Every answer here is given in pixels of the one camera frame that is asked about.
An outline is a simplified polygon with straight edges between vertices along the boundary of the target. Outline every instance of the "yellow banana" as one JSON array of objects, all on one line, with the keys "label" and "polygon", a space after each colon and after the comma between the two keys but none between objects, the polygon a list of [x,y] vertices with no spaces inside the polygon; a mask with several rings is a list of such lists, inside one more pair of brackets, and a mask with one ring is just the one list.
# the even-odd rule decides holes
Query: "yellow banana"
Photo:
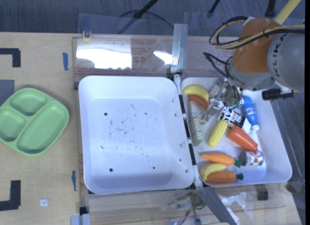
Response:
[{"label": "yellow banana", "polygon": [[199,174],[202,177],[203,181],[206,181],[208,176],[212,173],[221,172],[226,169],[226,165],[221,163],[211,163],[208,165],[203,166],[199,170]]},{"label": "yellow banana", "polygon": [[198,95],[209,102],[209,92],[200,85],[190,84],[183,89],[183,93],[187,95]]}]

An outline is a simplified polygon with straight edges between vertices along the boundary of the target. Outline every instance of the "bottle cap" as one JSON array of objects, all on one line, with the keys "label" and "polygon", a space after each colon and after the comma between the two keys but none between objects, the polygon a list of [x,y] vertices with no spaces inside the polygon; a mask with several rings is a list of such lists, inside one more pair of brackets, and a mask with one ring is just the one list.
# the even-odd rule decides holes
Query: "bottle cap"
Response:
[{"label": "bottle cap", "polygon": [[256,124],[256,125],[252,125],[252,126],[251,126],[251,131],[252,131],[252,132],[256,132],[256,131],[258,131],[258,130],[260,130],[260,126],[259,126],[259,125]]}]

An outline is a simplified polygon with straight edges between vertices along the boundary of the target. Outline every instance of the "green divided tray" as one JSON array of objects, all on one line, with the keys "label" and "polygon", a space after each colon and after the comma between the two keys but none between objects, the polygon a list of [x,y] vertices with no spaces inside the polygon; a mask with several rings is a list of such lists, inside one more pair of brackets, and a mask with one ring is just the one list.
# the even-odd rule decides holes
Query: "green divided tray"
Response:
[{"label": "green divided tray", "polygon": [[69,122],[58,100],[35,88],[16,91],[0,106],[0,141],[28,156],[45,153]]}]

